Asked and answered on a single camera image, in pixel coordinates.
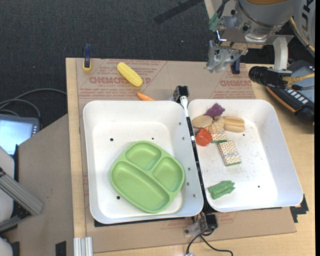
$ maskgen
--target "wooden edge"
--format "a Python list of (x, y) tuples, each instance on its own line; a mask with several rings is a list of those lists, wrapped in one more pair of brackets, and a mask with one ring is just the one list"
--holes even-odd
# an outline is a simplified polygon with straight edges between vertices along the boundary
[(69, 119), (73, 230), (75, 238), (86, 237), (85, 196), (79, 128), (77, 66), (75, 58), (65, 59)]

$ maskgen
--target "yellow corn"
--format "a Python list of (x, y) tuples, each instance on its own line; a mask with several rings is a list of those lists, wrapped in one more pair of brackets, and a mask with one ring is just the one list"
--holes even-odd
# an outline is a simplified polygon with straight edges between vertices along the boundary
[(118, 69), (120, 74), (123, 75), (123, 77), (127, 79), (132, 85), (140, 87), (144, 83), (142, 78), (127, 64), (120, 62), (118, 63), (116, 68)]

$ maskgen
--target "toy carrot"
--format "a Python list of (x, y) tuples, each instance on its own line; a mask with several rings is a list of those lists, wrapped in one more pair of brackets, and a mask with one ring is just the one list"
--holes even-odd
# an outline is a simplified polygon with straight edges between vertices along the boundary
[(144, 95), (140, 92), (137, 92), (136, 95), (143, 101), (154, 101), (155, 100), (154, 98), (151, 98), (151, 97)]

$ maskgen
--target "green plate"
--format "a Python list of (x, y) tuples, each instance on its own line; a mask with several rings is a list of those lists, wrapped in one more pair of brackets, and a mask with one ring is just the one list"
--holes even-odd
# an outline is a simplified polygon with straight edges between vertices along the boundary
[(149, 141), (131, 144), (114, 162), (112, 186), (131, 204), (148, 213), (163, 211), (185, 181), (181, 164)]

